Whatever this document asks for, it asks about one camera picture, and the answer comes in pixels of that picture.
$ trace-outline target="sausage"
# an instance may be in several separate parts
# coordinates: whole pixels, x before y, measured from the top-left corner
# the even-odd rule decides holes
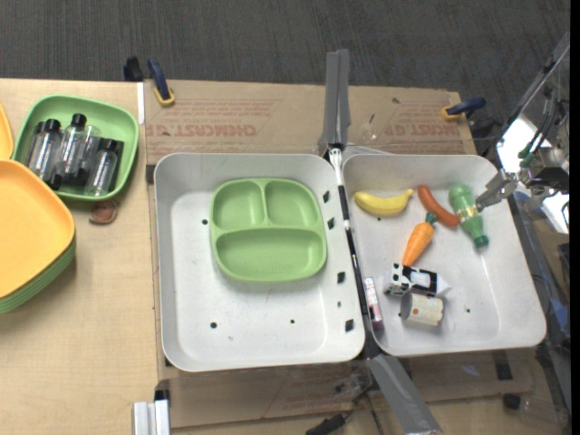
[[[453,213],[449,213],[439,202],[433,197],[431,190],[426,185],[419,185],[417,188],[417,195],[419,200],[431,213],[435,213],[437,220],[447,227],[456,227],[459,224],[459,219]]]

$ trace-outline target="carrot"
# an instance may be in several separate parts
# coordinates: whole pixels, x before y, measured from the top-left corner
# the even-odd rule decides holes
[[[411,236],[407,241],[405,248],[405,255],[402,258],[402,263],[406,266],[413,266],[417,258],[425,251],[427,245],[433,239],[433,224],[437,220],[435,213],[427,213],[425,221],[420,222],[415,226],[411,232]]]
[[[417,188],[417,195],[419,200],[431,213],[435,213],[437,220],[447,227],[456,227],[459,224],[459,219],[453,213],[450,213],[433,197],[431,190],[426,185],[419,185]]]

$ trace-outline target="dark background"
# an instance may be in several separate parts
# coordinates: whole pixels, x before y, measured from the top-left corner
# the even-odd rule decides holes
[[[0,77],[123,81],[136,55],[168,79],[441,88],[505,120],[570,30],[571,0],[0,0]]]

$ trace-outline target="banana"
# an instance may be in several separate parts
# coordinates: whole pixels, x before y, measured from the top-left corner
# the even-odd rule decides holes
[[[377,197],[366,192],[355,192],[354,201],[359,207],[375,216],[390,216],[403,211],[412,194],[411,188],[394,197]]]

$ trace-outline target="wooden table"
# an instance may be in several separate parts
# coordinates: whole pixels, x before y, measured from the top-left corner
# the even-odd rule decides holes
[[[128,82],[0,80],[14,136],[38,99],[54,93],[110,102],[139,116],[139,85]],[[89,222],[90,205],[67,203],[77,231],[76,258],[46,289],[0,315],[0,433],[131,434],[131,406],[151,401],[158,384],[150,201],[144,129],[134,172],[113,224]],[[546,380],[529,356],[537,390]],[[430,409],[446,434],[559,433],[522,426],[498,397],[436,401]],[[377,410],[385,433],[402,433],[388,408]],[[176,433],[304,433],[323,416],[175,430]],[[378,433],[367,410],[343,434]]]

